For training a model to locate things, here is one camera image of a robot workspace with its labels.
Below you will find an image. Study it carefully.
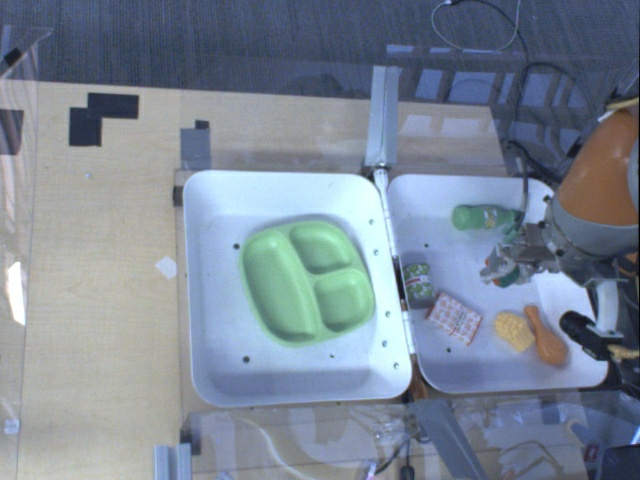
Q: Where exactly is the orange and green carrot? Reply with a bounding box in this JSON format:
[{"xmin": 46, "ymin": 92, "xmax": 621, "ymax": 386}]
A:
[{"xmin": 491, "ymin": 263, "xmax": 532, "ymax": 289}]

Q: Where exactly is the black cylinder on white bracket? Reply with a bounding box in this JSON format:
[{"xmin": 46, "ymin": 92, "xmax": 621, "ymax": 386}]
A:
[{"xmin": 558, "ymin": 277, "xmax": 626, "ymax": 364}]

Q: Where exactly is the green plastic bottle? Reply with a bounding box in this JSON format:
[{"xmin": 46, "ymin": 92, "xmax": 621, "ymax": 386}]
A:
[{"xmin": 451, "ymin": 203, "xmax": 525, "ymax": 233}]

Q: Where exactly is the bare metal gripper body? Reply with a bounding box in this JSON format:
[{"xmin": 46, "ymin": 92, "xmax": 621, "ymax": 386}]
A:
[{"xmin": 501, "ymin": 219, "xmax": 562, "ymax": 276}]

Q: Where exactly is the orange and white packet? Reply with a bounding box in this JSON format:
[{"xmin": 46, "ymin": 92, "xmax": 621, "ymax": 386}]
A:
[{"xmin": 425, "ymin": 291, "xmax": 484, "ymax": 347}]

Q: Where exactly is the green divided plate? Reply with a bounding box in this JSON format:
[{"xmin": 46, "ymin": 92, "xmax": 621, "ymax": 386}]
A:
[{"xmin": 239, "ymin": 219, "xmax": 378, "ymax": 348}]

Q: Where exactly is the orange chicken drumstick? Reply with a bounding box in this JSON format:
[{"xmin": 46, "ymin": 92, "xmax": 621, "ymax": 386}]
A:
[{"xmin": 523, "ymin": 304, "xmax": 570, "ymax": 368}]

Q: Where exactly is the yellow corn cob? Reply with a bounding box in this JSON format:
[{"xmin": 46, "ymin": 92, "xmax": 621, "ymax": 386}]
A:
[{"xmin": 493, "ymin": 310, "xmax": 537, "ymax": 354}]

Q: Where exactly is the green and white can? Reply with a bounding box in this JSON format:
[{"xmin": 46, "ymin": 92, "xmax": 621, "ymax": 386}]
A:
[{"xmin": 401, "ymin": 262, "xmax": 437, "ymax": 310}]

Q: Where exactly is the white plastic tray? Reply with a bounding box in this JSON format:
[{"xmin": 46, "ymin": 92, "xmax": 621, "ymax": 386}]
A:
[
  {"xmin": 181, "ymin": 169, "xmax": 414, "ymax": 410},
  {"xmin": 386, "ymin": 173, "xmax": 612, "ymax": 396}
]

